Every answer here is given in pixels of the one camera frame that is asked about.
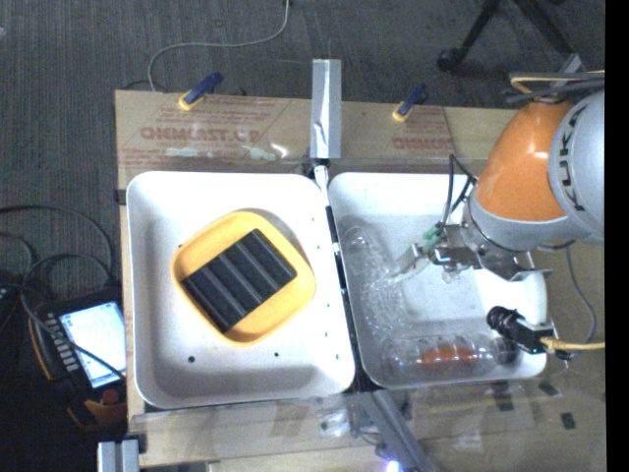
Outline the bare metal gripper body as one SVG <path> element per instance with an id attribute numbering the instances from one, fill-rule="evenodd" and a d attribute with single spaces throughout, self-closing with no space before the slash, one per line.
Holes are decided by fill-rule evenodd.
<path id="1" fill-rule="evenodd" d="M 503 248 L 489 240 L 475 224 L 443 224 L 428 243 L 428 258 L 448 273 L 485 269 L 507 281 L 519 281 L 535 271 L 527 251 Z"/>

